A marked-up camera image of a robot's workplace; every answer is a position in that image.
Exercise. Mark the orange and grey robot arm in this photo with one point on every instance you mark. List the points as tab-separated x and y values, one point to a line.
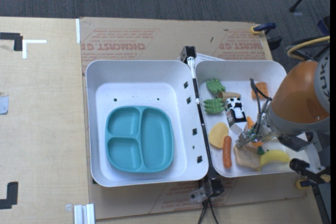
299	97

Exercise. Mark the yellow potato crisp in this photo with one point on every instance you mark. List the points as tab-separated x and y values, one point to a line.
218	136

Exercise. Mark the green broccoli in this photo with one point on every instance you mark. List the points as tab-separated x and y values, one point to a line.
214	85

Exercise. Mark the white paper sheet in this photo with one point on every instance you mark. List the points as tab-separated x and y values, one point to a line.
207	56

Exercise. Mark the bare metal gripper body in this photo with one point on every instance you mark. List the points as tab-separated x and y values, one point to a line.
258	128

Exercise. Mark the tan bread slice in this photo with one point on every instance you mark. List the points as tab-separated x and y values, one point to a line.
246	158

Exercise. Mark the yellow banana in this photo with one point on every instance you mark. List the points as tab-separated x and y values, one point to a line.
274	157

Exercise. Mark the black cylinder on white bracket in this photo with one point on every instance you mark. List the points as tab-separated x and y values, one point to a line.
309	165

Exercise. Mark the white plastic tray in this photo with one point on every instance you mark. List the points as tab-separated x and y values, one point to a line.
147	73
262	73

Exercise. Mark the green pea pods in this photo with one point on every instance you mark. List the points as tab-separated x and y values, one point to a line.
214	106

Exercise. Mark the orange sausage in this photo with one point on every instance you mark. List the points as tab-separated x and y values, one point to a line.
227	152

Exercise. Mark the tan ice cream cone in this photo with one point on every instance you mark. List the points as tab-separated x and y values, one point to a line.
230	95

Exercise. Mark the orange square biscuit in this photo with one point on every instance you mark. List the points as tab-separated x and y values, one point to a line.
262	89

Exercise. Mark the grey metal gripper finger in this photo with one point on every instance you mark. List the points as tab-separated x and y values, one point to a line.
254	139
242	140

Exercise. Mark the black and white carton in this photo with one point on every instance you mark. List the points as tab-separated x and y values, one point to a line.
236	110

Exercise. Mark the thin black and white rod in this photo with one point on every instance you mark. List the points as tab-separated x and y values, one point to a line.
197	97

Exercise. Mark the brown cardboard board red print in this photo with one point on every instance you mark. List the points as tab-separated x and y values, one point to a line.
147	39

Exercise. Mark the teal divided plate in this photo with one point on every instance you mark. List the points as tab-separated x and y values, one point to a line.
155	139

